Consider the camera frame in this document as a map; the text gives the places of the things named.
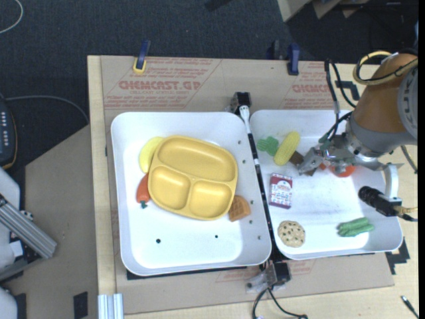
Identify orange carrot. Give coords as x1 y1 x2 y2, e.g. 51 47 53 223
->
135 172 152 209

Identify green broccoli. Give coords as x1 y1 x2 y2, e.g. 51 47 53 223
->
256 136 280 156

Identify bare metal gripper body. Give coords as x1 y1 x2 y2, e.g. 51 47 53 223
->
319 134 380 169

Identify brown cardboard board red print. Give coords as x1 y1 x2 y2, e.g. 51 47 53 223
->
99 55 396 316

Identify chocolate chip biscuit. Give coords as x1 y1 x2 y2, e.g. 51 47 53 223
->
277 220 306 249

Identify black cylinder on white bracket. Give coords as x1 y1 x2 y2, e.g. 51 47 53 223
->
358 163 404 217

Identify yellow divided plate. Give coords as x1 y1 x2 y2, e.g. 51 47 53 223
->
147 135 240 221

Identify red and white carton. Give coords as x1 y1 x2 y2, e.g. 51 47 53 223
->
268 172 294 210

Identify green beans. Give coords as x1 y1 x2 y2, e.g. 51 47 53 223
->
337 217 375 238

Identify black block with thin wires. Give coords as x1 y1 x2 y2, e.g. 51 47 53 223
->
228 91 252 113
246 261 293 294

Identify brown waffle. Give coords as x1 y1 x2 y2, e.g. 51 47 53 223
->
228 195 252 223

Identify yellow corn cob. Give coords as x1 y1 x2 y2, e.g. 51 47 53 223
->
273 131 301 167

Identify yellow banana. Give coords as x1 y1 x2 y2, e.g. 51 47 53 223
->
138 136 165 173

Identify white plastic tray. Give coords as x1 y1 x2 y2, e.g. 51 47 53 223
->
110 111 273 276
248 109 404 261

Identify thin black and white rod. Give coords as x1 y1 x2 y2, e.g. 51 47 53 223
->
239 105 277 263

